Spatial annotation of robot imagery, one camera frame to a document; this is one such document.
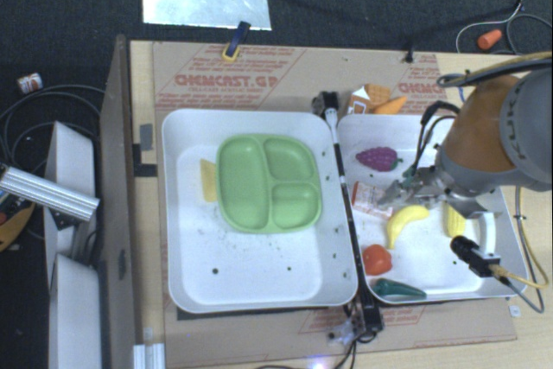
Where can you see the orange and white packet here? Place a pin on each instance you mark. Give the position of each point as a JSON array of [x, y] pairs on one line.
[[367, 201]]

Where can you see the orange waffle biscuit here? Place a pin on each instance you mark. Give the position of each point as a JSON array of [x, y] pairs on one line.
[[378, 94]]

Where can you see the white plastic tray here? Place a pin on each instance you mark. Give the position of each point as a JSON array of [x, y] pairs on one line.
[[432, 263], [259, 272]]

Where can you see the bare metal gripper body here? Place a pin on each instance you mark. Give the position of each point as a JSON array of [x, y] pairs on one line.
[[425, 181]]

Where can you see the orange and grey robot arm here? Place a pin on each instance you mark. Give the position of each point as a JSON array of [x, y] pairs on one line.
[[488, 138]]

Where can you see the orange carrot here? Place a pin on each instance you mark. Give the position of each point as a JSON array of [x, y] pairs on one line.
[[391, 106]]

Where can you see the small orange and white can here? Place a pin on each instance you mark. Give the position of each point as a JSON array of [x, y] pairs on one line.
[[30, 83]]

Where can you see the yellow corn cob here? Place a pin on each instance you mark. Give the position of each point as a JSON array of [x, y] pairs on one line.
[[454, 222]]

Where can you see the green divided plate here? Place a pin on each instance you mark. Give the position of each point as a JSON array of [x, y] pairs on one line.
[[259, 181]]

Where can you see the green chili pepper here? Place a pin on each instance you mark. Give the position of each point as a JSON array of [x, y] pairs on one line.
[[397, 290]]

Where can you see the purple grapes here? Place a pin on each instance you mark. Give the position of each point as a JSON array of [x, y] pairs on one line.
[[378, 159]]

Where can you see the red bell pepper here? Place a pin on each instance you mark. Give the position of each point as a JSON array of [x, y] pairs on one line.
[[376, 260]]

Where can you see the orange and white carton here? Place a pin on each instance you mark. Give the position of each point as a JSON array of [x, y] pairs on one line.
[[358, 104]]

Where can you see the black cylinder on white bracket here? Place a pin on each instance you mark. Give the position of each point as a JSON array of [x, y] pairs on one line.
[[473, 252]]

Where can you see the thin black and white rod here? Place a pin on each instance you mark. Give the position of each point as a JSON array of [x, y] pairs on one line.
[[343, 179]]

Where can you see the brown cardboard board red print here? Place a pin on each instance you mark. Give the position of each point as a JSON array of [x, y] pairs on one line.
[[259, 78]]

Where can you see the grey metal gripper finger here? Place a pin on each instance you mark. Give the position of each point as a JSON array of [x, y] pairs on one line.
[[387, 198], [396, 186]]

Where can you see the yellow banana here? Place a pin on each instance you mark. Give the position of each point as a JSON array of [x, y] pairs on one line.
[[404, 220]]

